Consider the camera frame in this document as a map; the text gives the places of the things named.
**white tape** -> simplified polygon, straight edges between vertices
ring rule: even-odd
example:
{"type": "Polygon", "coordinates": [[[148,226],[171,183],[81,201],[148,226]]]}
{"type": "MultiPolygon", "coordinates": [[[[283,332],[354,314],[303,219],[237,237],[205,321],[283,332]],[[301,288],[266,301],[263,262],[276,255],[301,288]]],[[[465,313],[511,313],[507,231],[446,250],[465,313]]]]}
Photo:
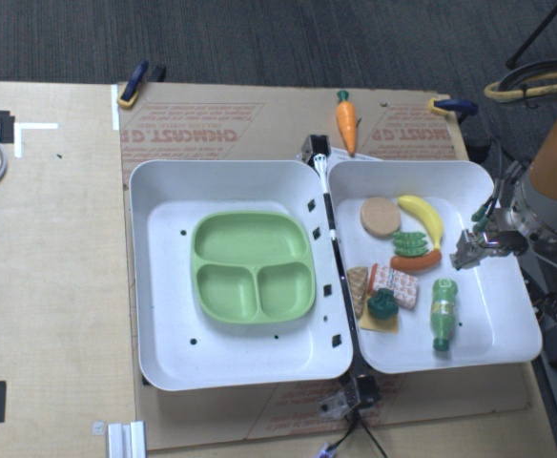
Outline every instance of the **white tape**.
{"type": "Polygon", "coordinates": [[[22,131],[25,129],[58,129],[56,122],[16,122],[13,124],[13,154],[22,157],[22,131]]]}
{"type": "Polygon", "coordinates": [[[113,119],[113,130],[119,131],[119,105],[117,105],[117,94],[119,87],[115,84],[111,86],[111,113],[113,119]]]}

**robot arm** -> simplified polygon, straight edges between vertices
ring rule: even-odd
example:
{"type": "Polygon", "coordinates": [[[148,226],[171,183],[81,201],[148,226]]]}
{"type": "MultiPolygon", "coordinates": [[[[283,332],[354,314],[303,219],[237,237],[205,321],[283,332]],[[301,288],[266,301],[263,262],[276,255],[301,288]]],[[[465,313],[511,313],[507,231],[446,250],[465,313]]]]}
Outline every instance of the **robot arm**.
{"type": "Polygon", "coordinates": [[[557,120],[516,183],[509,208],[493,209],[471,231],[464,229],[450,259],[460,270],[487,256],[518,256],[529,248],[557,267],[557,120]]]}

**yellow cable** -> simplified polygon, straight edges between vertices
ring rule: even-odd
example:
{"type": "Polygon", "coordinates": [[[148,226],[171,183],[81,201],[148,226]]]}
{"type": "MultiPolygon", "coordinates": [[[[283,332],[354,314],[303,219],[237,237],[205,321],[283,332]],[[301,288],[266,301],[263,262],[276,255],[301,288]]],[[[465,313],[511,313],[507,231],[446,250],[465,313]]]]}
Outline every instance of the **yellow cable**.
{"type": "MultiPolygon", "coordinates": [[[[543,79],[545,80],[557,79],[557,73],[536,74],[524,80],[523,83],[529,83],[531,81],[538,81],[543,79]]],[[[498,100],[498,101],[508,101],[508,100],[518,100],[520,98],[525,98],[525,97],[557,94],[557,83],[554,85],[545,85],[543,87],[527,88],[526,95],[523,90],[507,90],[504,92],[497,92],[495,88],[497,87],[497,85],[499,85],[499,83],[500,83],[499,81],[495,81],[494,83],[490,83],[485,87],[485,95],[488,98],[492,98],[493,100],[498,100]]]]}

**wooden table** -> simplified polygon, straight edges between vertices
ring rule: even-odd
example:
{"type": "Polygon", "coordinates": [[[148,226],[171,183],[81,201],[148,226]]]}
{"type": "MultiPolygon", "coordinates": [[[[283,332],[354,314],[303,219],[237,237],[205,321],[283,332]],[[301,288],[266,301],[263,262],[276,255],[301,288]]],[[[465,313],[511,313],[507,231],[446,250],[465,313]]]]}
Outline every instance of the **wooden table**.
{"type": "MultiPolygon", "coordinates": [[[[0,181],[0,457],[105,456],[104,425],[136,420],[120,133],[113,87],[0,82],[22,131],[0,181]]],[[[529,407],[378,427],[388,456],[557,456],[530,364],[529,407]]],[[[313,457],[342,432],[161,451],[313,457]]],[[[362,429],[340,456],[380,456],[362,429]]]]}

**blue clamp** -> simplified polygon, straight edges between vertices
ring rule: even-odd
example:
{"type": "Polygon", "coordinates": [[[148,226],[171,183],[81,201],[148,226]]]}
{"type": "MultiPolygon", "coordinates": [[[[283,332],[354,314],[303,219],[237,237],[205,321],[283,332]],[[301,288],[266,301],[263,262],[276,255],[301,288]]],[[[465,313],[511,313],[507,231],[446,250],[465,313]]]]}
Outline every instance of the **blue clamp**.
{"type": "Polygon", "coordinates": [[[149,61],[147,59],[141,60],[134,68],[133,74],[128,80],[126,87],[117,98],[117,103],[123,109],[131,109],[136,99],[138,98],[138,86],[147,72],[149,61]]]}
{"type": "Polygon", "coordinates": [[[461,124],[470,115],[478,113],[478,104],[456,98],[449,98],[447,100],[431,98],[427,104],[427,109],[430,113],[437,115],[448,115],[448,112],[458,112],[460,114],[459,124],[461,124]]]}

